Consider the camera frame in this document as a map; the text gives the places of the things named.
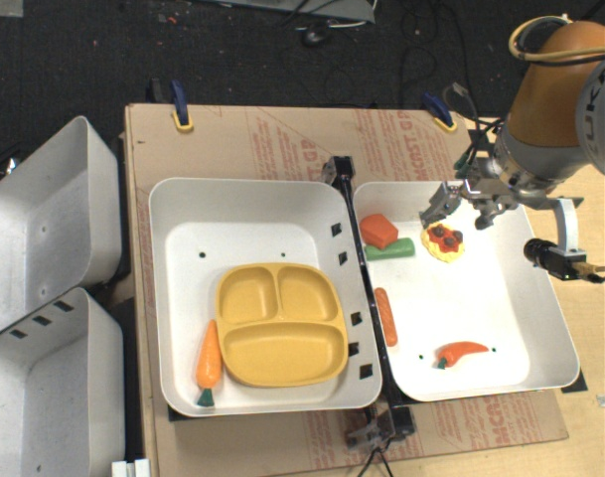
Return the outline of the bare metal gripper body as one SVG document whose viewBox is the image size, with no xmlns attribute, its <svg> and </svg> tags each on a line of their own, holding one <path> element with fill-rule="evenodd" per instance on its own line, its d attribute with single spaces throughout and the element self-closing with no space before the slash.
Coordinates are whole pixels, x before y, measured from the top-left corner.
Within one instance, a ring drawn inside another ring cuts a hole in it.
<svg viewBox="0 0 605 477">
<path fill-rule="evenodd" d="M 484 213 L 501 213 L 518 205 L 537 208 L 549 193 L 548 180 L 511 159 L 476 159 L 461 187 L 461 196 Z"/>
</svg>

